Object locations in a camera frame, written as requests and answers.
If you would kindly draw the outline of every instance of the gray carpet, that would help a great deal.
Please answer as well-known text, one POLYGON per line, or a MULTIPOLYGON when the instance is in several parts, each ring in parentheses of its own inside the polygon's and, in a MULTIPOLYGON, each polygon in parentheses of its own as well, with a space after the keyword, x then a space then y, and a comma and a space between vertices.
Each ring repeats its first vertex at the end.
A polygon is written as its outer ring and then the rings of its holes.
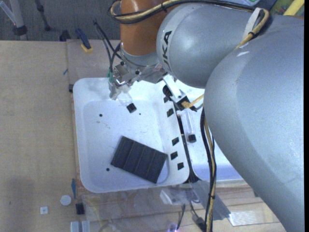
MULTIPOLYGON (((9 0, 3 0, 9 6, 9 0)), ((59 41, 63 30, 76 39, 75 29, 80 28, 89 39, 98 39, 93 19, 96 18, 110 39, 119 39, 119 25, 107 15, 113 0, 40 0, 51 31, 44 30, 34 0, 19 0, 30 41, 59 41)), ((13 34, 13 23, 0 8, 0 40, 19 40, 13 34)))

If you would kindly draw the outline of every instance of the wooden table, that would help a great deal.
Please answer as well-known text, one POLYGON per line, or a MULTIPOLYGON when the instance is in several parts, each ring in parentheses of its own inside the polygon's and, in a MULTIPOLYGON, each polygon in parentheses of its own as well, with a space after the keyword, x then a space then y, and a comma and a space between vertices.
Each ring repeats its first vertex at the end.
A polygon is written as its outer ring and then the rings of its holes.
MULTIPOLYGON (((100 41, 92 43, 103 47, 100 41)), ((73 198, 71 181, 77 177, 67 69, 70 70, 72 82, 85 73, 85 58, 73 50, 76 48, 78 51, 79 45, 80 42, 0 41, 2 232, 65 232, 70 230, 71 221, 85 219, 76 215, 74 203, 77 201, 73 200, 69 206, 60 204, 62 195, 68 194, 73 198), (80 65, 79 75, 71 71, 73 65, 80 65), (42 206, 48 206, 48 214, 40 214, 42 206)), ((104 50, 98 51, 98 54, 89 58, 88 63, 92 63, 95 72, 101 73, 106 66, 107 55, 104 50)), ((214 222, 214 231, 285 231, 269 208, 254 196, 249 186, 218 184, 217 194, 235 215, 250 216, 255 211, 261 214, 264 222, 233 227, 224 219, 214 222)), ((195 207, 203 217, 205 211, 199 206, 195 207)), ((182 232, 198 231, 191 217, 190 211, 186 211, 182 232)), ((110 221, 100 221, 99 226, 105 224, 103 231, 106 232, 112 231, 113 224, 127 228, 127 231, 139 231, 141 227, 140 231, 160 231, 155 224, 162 219, 177 222, 178 213, 116 219, 112 224, 110 221)))

